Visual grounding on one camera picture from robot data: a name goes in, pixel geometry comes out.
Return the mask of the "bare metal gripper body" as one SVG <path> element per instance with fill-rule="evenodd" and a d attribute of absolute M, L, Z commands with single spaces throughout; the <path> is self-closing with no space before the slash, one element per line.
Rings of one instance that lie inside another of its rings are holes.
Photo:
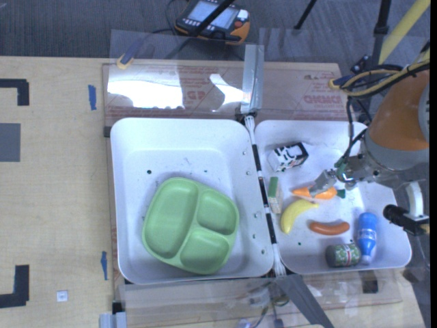
<path fill-rule="evenodd" d="M 335 163 L 336 177 L 339 181 L 354 187 L 358 182 L 373 182 L 380 175 L 378 166 L 368 156 L 343 156 Z"/>

